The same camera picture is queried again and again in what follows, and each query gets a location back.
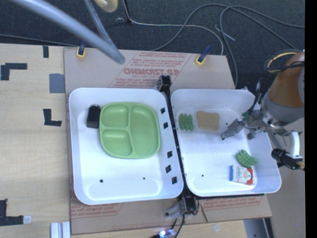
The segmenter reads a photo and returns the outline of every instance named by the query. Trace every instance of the brown sponge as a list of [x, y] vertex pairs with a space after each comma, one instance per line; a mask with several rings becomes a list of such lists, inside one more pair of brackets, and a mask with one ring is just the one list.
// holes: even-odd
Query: brown sponge
[[204, 111], [198, 111], [197, 114], [198, 127], [203, 130], [217, 131], [219, 129], [218, 113], [208, 113]]

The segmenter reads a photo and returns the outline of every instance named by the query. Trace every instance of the gray cable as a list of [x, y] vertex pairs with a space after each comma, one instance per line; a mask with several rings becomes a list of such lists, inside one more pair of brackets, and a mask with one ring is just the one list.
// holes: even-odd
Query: gray cable
[[49, 21], [61, 26], [65, 30], [69, 31], [73, 35], [84, 40], [91, 46], [99, 49], [110, 58], [115, 60], [118, 63], [124, 63], [124, 56], [119, 52], [118, 49], [112, 47], [101, 37], [96, 35], [94, 32], [89, 30], [86, 26], [78, 22], [73, 17], [69, 16], [62, 10], [56, 8], [50, 3], [44, 0], [8, 0], [17, 5], [20, 5], [43, 18], [48, 19]]
[[101, 36], [101, 38], [103, 38], [105, 41], [107, 41], [111, 46], [113, 46], [114, 48], [116, 48], [115, 44], [112, 42], [110, 36], [108, 35], [107, 31], [104, 28], [104, 25], [102, 24], [95, 8], [94, 5], [92, 3], [91, 0], [84, 0], [84, 3], [88, 9], [88, 12], [91, 16], [91, 19], [94, 22], [95, 27], [98, 30], [99, 35]]

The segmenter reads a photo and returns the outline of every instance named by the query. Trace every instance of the cardboard box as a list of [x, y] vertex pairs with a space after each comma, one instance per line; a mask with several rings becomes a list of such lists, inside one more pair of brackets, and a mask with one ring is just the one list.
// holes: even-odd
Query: cardboard box
[[[171, 76], [171, 93], [181, 88], [234, 89], [226, 57], [208, 55], [204, 64], [197, 66], [198, 54], [122, 50], [126, 62], [117, 64], [95, 49], [87, 49], [85, 57], [79, 59], [76, 50], [64, 50], [72, 234], [170, 227], [174, 220], [166, 219], [164, 211], [174, 206], [177, 198], [94, 206], [85, 205], [76, 198], [68, 98], [73, 90], [81, 87], [155, 88], [160, 75]], [[265, 195], [211, 198], [199, 202], [197, 215], [188, 217], [185, 224], [271, 216]]]

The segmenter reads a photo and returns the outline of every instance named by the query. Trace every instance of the green plate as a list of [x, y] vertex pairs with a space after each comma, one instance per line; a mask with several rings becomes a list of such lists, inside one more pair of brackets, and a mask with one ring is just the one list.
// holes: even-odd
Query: green plate
[[140, 159], [153, 156], [160, 148], [160, 131], [155, 111], [146, 105], [116, 102], [100, 113], [100, 139], [111, 156]]

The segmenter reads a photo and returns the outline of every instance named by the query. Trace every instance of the table surface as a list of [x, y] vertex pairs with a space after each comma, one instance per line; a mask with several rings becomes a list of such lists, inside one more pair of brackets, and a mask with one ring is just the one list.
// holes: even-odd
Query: table surface
[[[64, 73], [63, 47], [0, 44], [0, 64], [27, 63], [0, 81], [0, 200], [7, 216], [30, 215], [32, 223], [0, 227], [0, 237], [49, 237], [50, 223], [70, 221], [64, 93], [50, 93], [49, 75]], [[44, 126], [43, 109], [61, 127]], [[243, 221], [184, 225], [179, 237], [246, 238]], [[158, 228], [76, 235], [78, 238], [148, 238]]]

